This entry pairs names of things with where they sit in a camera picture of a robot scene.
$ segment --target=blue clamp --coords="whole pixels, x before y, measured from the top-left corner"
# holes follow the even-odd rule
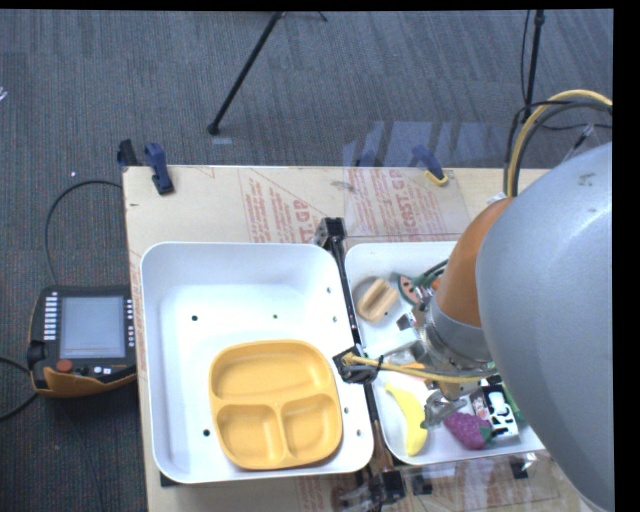
[[[168,192],[173,192],[173,183],[171,183],[171,178],[169,178],[167,158],[162,146],[157,142],[149,142],[144,147],[144,154],[147,157],[147,163],[153,167],[154,175],[151,179],[158,190],[158,194],[163,195]]]
[[[428,171],[425,171],[425,176],[433,181],[436,185],[441,187],[447,181],[449,181],[449,177],[442,170],[442,166],[436,155],[434,155],[431,151],[429,151],[424,146],[418,144],[414,147],[411,152],[413,153],[413,158],[411,159],[411,163],[409,167],[415,166],[418,162],[422,162],[427,166]]]

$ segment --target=table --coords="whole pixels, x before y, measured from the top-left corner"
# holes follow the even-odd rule
[[[149,510],[329,512],[340,491],[354,488],[355,480],[347,474],[161,485],[151,444],[141,309],[140,263],[146,250],[163,241],[306,243],[325,217],[342,217],[348,236],[358,240],[455,240],[486,200],[502,190],[502,170],[446,172],[448,183],[438,187],[418,168],[169,166],[175,192],[161,196],[151,167],[123,170]],[[522,170],[521,190],[544,172]],[[538,470],[524,481],[513,479],[507,457],[418,468],[433,483],[431,493],[407,492],[388,508],[511,510],[513,503],[533,507],[542,500],[550,510],[577,504],[577,494],[553,461],[545,453],[536,458],[532,469]]]

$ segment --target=gray carpet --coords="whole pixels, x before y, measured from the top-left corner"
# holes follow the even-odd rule
[[[272,12],[0,9],[0,355],[26,362],[33,303],[51,284],[49,208],[79,181],[119,183],[121,141],[141,161],[158,142],[169,164],[406,166],[423,144],[444,167],[502,167],[534,12],[526,37],[526,10],[289,12],[214,137]],[[613,99],[613,9],[546,10],[540,35],[534,102],[570,89]],[[611,140],[610,116],[567,112],[522,166],[560,163],[585,123],[580,151]],[[60,284],[128,281],[117,188],[75,190],[48,234]],[[0,415],[30,392],[0,361]],[[146,510],[136,385],[39,397],[0,421],[0,510]]]

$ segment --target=yellow plate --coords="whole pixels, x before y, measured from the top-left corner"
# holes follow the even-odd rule
[[[342,439],[336,383],[325,356],[299,340],[228,347],[209,369],[218,440],[245,469],[282,469],[329,457]]]

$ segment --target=toy banana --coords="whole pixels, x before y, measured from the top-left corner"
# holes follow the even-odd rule
[[[428,431],[420,426],[424,420],[424,407],[413,393],[404,389],[397,388],[386,383],[385,390],[389,391],[395,398],[404,418],[407,421],[407,436],[405,439],[405,447],[407,455],[413,456],[420,451],[427,441]]]

